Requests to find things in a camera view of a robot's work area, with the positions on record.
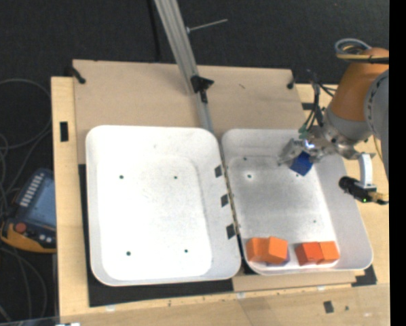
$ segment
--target black carpet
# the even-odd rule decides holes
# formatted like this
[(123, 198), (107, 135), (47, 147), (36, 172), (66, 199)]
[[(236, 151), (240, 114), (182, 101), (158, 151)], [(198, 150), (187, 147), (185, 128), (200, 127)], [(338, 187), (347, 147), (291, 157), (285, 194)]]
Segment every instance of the black carpet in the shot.
[[(178, 2), (189, 27), (228, 19), (191, 32), (200, 65), (290, 68), (301, 83), (309, 80), (310, 69), (323, 82), (337, 83), (347, 66), (334, 56), (337, 40), (353, 37), (389, 48), (390, 0)], [(51, 76), (64, 75), (73, 59), (174, 62), (152, 0), (0, 0), (0, 81), (29, 79), (49, 90)], [(10, 145), (34, 137), (49, 117), (49, 99), (36, 86), (0, 86), (0, 133)], [(51, 135), (38, 142), (24, 163), (32, 146), (9, 150), (5, 172), (0, 165), (5, 189), (21, 187), (37, 168), (52, 168)], [(7, 195), (8, 201), (16, 191)], [(26, 269), (27, 291), (18, 260), (7, 253), (9, 247), (0, 245), (0, 305), (8, 316), (23, 320), (54, 315), (53, 257), (19, 251), (47, 285), (43, 312), (45, 296), (38, 276)], [(5, 321), (0, 312), (0, 323)]]

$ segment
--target aluminum rail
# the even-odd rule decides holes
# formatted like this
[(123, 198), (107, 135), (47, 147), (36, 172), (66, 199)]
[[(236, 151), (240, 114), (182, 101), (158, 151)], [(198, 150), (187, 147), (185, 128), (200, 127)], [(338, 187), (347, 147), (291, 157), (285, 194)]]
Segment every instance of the aluminum rail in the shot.
[[(190, 94), (196, 95), (191, 78), (199, 76), (199, 74), (177, 0), (154, 1), (176, 63), (185, 78), (187, 90)], [(205, 103), (199, 95), (196, 95), (196, 100), (198, 116), (202, 128), (213, 132), (208, 103)]]

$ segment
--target white tray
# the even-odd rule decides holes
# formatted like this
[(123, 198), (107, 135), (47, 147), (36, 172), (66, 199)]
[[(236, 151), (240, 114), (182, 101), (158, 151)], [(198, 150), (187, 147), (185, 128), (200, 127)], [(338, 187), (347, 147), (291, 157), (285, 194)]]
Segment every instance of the white tray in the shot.
[(98, 126), (86, 138), (86, 164), (90, 259), (100, 282), (184, 283), (237, 273), (232, 208), (211, 133)]
[[(262, 275), (326, 270), (362, 270), (372, 262), (372, 249), (354, 198), (339, 188), (346, 175), (340, 156), (315, 163), (304, 177), (277, 156), (296, 130), (234, 129), (222, 138), (243, 247), (252, 237), (276, 236), (289, 243), (282, 265), (248, 261)], [(340, 259), (332, 264), (300, 266), (295, 246), (334, 240)]]

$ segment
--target black latch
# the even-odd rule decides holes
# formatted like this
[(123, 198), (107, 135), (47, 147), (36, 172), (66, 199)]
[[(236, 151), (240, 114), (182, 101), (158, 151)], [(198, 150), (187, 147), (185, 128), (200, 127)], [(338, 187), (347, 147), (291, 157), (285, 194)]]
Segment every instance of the black latch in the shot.
[(206, 90), (213, 85), (214, 81), (211, 79), (205, 79), (204, 77), (200, 77), (194, 75), (191, 77), (191, 84), (192, 88), (194, 89), (194, 93), (200, 93), (200, 98), (202, 99), (203, 103), (208, 103), (208, 96), (206, 95)]

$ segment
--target orange block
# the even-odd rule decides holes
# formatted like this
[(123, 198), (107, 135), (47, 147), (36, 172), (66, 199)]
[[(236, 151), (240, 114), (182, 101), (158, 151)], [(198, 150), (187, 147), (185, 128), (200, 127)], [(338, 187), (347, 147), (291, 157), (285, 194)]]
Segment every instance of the orange block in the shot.
[(251, 238), (246, 244), (246, 258), (249, 261), (263, 261), (266, 238)]
[(269, 238), (251, 238), (246, 244), (246, 254), (249, 261), (281, 264), (286, 261), (287, 253), (288, 242), (275, 236), (270, 236)]
[(337, 245), (334, 241), (320, 242), (319, 245), (323, 259), (318, 264), (330, 264), (340, 258), (339, 250), (337, 250)]
[(300, 266), (317, 264), (324, 259), (319, 242), (303, 242), (295, 248)]
[(270, 236), (267, 240), (267, 250), (263, 260), (270, 264), (281, 264), (287, 259), (287, 240)]

